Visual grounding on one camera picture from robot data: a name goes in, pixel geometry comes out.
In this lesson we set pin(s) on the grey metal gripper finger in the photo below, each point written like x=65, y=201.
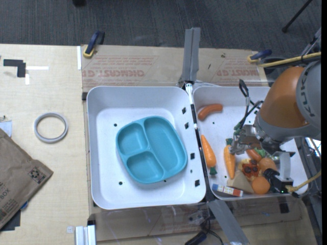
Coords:
x=233, y=148
x=242, y=149

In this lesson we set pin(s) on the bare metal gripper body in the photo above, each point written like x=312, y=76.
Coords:
x=248, y=136

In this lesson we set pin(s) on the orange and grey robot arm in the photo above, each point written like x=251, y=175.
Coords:
x=281, y=103

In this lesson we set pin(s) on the small orange toy carrot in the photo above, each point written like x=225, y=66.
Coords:
x=253, y=154

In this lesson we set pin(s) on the white plastic tray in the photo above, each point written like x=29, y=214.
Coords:
x=107, y=182
x=219, y=134

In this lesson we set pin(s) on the toy pizza slice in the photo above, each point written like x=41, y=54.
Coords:
x=251, y=170

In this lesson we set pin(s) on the orange toy fruit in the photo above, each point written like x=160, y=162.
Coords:
x=260, y=185
x=267, y=164

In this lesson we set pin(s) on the beige toy bread wedge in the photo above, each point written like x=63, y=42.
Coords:
x=240, y=182

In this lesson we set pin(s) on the white orange and blue carton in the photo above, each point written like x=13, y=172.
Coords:
x=227, y=190

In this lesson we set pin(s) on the orange toy sausage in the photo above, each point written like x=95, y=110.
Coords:
x=209, y=110

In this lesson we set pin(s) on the blue divided plate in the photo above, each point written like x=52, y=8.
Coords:
x=158, y=139

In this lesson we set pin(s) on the brown cardboard board red print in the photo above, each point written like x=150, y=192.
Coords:
x=132, y=65

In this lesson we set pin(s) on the white tape roll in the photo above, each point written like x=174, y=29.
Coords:
x=38, y=134

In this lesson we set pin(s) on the brown paper envelope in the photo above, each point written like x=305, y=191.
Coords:
x=18, y=177

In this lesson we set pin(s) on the black cylinder on white bracket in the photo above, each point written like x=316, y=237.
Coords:
x=283, y=172

